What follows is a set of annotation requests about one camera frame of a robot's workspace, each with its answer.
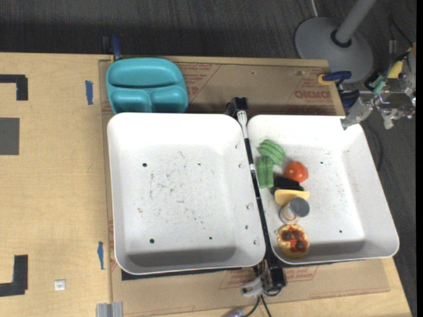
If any blue divided plate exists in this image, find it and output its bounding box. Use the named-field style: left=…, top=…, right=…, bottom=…
left=105, top=57, right=190, bottom=114

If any small white can grey lid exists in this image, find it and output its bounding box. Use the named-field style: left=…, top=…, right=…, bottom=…
left=279, top=197, right=311, bottom=224

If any white plastic tray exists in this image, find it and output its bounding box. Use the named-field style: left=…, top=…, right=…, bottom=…
left=106, top=112, right=267, bottom=276
left=246, top=113, right=401, bottom=266

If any yellow pizza slice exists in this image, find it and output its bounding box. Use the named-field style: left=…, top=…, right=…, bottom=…
left=276, top=223, right=311, bottom=259

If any red tomato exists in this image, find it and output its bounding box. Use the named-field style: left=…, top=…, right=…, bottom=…
left=284, top=160, right=309, bottom=183

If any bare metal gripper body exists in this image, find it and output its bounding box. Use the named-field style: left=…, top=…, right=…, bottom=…
left=371, top=74, right=417, bottom=118

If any brown cardboard board red print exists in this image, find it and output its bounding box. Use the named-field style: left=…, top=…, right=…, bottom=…
left=98, top=55, right=391, bottom=317

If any green pea pod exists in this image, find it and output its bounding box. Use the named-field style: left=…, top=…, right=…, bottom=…
left=256, top=139, right=287, bottom=164
left=256, top=155, right=275, bottom=190

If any grey round stand with pole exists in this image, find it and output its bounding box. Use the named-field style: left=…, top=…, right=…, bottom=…
left=294, top=0, right=393, bottom=85

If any black block with thin wires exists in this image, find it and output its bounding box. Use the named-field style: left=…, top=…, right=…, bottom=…
left=226, top=96, right=249, bottom=117
left=264, top=265, right=288, bottom=292

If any dark purple eggplant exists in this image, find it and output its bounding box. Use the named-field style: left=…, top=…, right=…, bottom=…
left=272, top=175, right=305, bottom=194

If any yellow cheese wedge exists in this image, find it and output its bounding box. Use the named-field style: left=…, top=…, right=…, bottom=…
left=274, top=188, right=311, bottom=206

